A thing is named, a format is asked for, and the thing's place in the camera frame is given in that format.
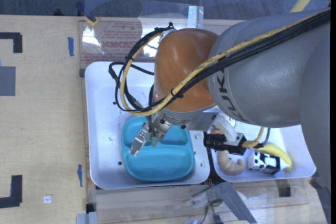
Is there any black cylinder on white bracket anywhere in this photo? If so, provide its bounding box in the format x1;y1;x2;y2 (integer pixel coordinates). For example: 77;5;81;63
203;112;248;156

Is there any blue divided plate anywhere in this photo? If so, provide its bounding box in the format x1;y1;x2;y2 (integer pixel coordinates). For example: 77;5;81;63
121;115;195;183

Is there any yellow banana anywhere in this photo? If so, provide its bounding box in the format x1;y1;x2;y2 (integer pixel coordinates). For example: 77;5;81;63
258;144;293;173

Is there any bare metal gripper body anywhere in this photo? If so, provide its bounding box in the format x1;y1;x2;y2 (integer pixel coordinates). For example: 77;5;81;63
142;112;173;142

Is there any black and white carton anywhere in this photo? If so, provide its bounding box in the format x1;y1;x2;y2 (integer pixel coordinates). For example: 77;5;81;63
247;151;282;175

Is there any white plastic tray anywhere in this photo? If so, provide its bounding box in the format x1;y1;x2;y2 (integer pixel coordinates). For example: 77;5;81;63
84;61;211;190
209;112;317;183

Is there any beige toy croissant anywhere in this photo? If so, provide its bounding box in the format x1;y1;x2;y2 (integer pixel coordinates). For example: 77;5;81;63
217;150;246;175

